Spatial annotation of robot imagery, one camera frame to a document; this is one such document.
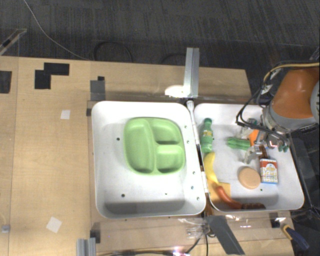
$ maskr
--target bottle label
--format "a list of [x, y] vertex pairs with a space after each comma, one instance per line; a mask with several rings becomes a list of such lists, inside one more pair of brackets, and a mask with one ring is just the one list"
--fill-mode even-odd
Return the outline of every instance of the bottle label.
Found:
[[212, 137], [213, 134], [212, 134], [212, 131], [211, 131], [211, 130], [204, 130], [203, 133], [202, 133], [202, 136]]

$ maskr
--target white paper piece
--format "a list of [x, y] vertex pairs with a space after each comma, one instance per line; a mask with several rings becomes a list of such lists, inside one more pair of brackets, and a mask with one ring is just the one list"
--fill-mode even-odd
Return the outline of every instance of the white paper piece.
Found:
[[61, 220], [58, 220], [55, 217], [51, 217], [48, 224], [46, 225], [46, 228], [54, 233], [58, 233], [61, 224], [62, 224]]
[[69, 120], [71, 110], [62, 110], [60, 119]]

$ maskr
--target yellow cable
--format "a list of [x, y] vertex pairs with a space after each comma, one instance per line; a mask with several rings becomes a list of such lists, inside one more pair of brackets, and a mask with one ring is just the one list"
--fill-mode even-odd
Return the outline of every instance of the yellow cable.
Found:
[[271, 69], [263, 78], [263, 82], [265, 83], [267, 78], [271, 75], [271, 73], [275, 70], [278, 70], [278, 69], [282, 69], [282, 68], [310, 68], [310, 67], [319, 67], [319, 62], [317, 63], [304, 63], [304, 64], [283, 64], [283, 65], [279, 65], [279, 66], [276, 66], [274, 67], [273, 69]]

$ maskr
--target white wire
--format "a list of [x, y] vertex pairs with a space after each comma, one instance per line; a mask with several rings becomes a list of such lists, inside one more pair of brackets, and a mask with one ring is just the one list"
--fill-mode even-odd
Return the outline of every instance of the white wire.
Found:
[[34, 12], [31, 10], [31, 8], [30, 8], [29, 4], [27, 3], [27, 1], [26, 1], [26, 0], [23, 0], [23, 1], [24, 1], [24, 3], [25, 3], [26, 7], [27, 7], [27, 8], [29, 9], [29, 11], [31, 12], [31, 14], [32, 14], [32, 16], [33, 16], [36, 24], [39, 26], [39, 28], [40, 28], [40, 30], [42, 31], [42, 33], [43, 33], [49, 40], [51, 40], [52, 42], [54, 42], [57, 46], [61, 47], [62, 49], [64, 49], [64, 50], [67, 51], [68, 53], [71, 53], [72, 55], [74, 55], [74, 56], [76, 56], [76, 57], [78, 57], [78, 58], [80, 58], [80, 59], [82, 59], [82, 60], [90, 61], [90, 59], [84, 58], [84, 57], [79, 56], [78, 54], [75, 54], [74, 52], [68, 50], [68, 49], [65, 48], [63, 45], [61, 45], [60, 43], [58, 43], [57, 41], [53, 40], [53, 39], [44, 31], [44, 29], [43, 29], [42, 26], [40, 25], [37, 17], [35, 16]]

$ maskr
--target round beige disc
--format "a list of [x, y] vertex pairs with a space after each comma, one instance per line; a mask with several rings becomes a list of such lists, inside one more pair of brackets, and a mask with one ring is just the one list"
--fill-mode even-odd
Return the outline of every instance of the round beige disc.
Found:
[[259, 173], [250, 167], [243, 168], [238, 175], [239, 182], [247, 189], [257, 188], [261, 182]]

